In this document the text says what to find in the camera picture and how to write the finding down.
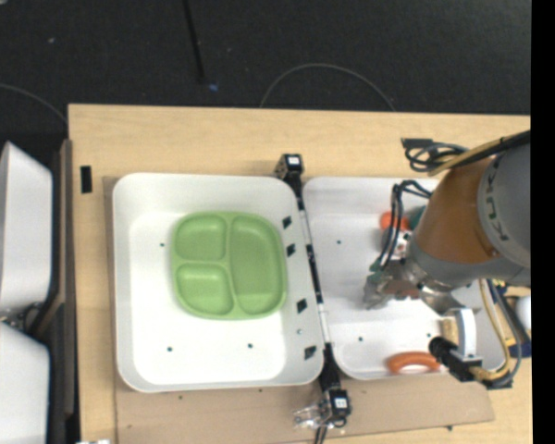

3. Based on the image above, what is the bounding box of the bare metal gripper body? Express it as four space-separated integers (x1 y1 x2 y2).
379 262 482 316

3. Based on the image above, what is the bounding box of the white plastic tray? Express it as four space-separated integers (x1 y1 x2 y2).
302 176 508 382
112 172 326 394

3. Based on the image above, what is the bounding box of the orange doughnut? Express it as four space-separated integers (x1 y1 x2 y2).
387 351 443 376

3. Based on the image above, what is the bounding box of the thin black and white rod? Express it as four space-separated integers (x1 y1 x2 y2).
288 173 341 391

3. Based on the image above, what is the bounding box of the orange carrot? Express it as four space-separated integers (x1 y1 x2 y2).
379 210 411 231

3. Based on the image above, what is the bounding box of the green divided plate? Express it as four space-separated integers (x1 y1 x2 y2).
169 211 290 321

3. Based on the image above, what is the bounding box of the black cylinder on white bracket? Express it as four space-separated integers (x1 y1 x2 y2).
427 307 485 384

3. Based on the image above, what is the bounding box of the black block with thin wires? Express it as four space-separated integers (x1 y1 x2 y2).
274 153 304 178
326 388 353 418

